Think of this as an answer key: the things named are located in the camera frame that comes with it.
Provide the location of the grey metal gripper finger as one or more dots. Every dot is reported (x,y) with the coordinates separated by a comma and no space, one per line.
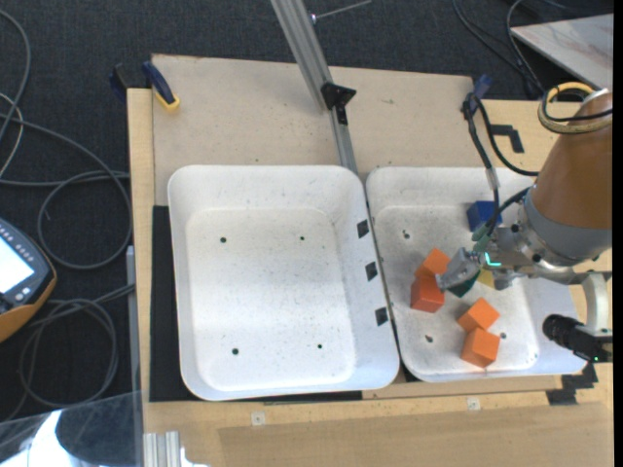
(503,280)
(460,268)

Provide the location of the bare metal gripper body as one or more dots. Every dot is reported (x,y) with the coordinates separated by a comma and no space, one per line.
(523,253)

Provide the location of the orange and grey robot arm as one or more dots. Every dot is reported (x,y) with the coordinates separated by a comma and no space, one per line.
(574,173)

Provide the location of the yellow cube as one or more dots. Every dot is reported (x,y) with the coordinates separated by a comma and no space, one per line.
(486,279)

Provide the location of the green cube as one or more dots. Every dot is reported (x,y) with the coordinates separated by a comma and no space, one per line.
(462,290)

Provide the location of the orange cube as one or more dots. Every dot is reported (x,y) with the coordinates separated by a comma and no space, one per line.
(481,348)
(479,314)
(426,298)
(435,262)

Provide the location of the blue cube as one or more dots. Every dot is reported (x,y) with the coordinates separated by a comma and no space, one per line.
(479,214)

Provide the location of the white plastic tray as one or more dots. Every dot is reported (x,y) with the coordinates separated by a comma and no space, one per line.
(267,285)
(438,348)

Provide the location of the brown cardboard board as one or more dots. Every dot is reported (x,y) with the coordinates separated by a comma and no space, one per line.
(243,124)

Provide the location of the black cylinder on white bracket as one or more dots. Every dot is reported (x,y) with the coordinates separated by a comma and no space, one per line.
(562,330)

